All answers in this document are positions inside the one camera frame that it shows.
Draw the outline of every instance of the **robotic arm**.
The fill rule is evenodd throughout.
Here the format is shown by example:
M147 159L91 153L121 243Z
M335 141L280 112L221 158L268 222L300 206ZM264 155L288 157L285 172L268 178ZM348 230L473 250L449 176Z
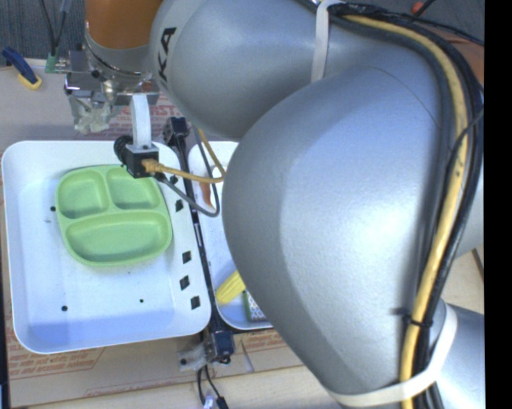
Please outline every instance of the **robotic arm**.
M484 407L484 319L440 300L453 257L483 240L482 74L469 65L482 48L321 1L87 0L102 89L74 89L71 104L89 96L110 116L157 86L240 141L222 202L233 260L342 405ZM366 395L432 368L414 394Z

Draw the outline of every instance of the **white cable tie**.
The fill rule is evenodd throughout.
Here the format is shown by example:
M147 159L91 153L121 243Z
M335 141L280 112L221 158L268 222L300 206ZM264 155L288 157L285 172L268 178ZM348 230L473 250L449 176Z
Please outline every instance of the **white cable tie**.
M454 309L447 304L445 322L443 323L441 333L435 344L432 359L424 371L411 377L409 380L365 394L342 395L334 393L329 389L327 389L327 392L342 405L353 407L387 405L408 400L415 395L419 395L425 389L429 388L440 375L446 357L449 355L452 342L454 341L457 326L457 315Z
M313 69L310 81L316 82L324 76L327 49L330 39L330 15L327 9L332 4L344 3L341 0L322 0L316 9L316 36L314 39Z

